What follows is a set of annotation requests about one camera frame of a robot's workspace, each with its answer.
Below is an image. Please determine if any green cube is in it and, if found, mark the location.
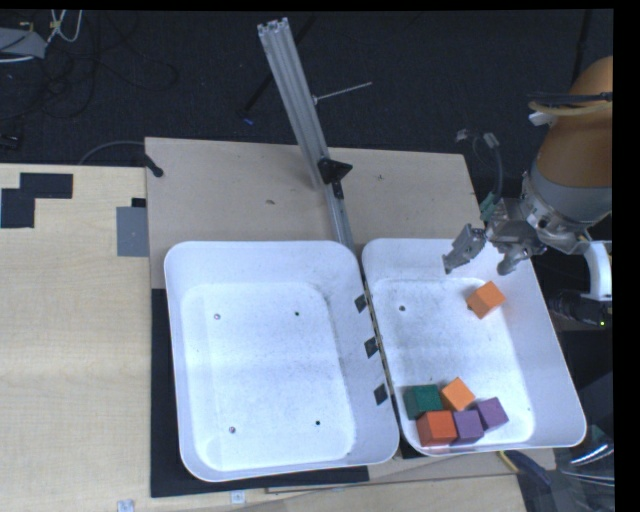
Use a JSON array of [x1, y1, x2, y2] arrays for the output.
[[402, 383, 445, 421]]

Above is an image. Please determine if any red-orange cube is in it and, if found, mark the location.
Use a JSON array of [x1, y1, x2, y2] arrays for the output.
[[415, 409, 459, 448]]

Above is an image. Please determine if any white plastic tray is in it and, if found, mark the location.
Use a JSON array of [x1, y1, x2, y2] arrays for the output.
[[162, 239, 402, 484], [360, 236, 588, 458]]

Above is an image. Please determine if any brown cardboard board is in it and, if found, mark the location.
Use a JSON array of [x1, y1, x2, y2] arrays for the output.
[[144, 136, 557, 501]]

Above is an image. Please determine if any orange cube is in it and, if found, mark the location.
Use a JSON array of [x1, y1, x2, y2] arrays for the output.
[[439, 376, 477, 413], [465, 279, 508, 321]]

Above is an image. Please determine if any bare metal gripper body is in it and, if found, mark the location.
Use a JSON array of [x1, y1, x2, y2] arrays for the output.
[[484, 196, 592, 259]]

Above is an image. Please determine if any black cylinder on white bracket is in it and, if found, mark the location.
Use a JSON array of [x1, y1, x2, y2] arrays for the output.
[[548, 239, 614, 329]]

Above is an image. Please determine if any purple cube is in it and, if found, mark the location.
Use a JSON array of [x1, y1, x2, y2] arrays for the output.
[[474, 396, 511, 433], [451, 409, 486, 446]]

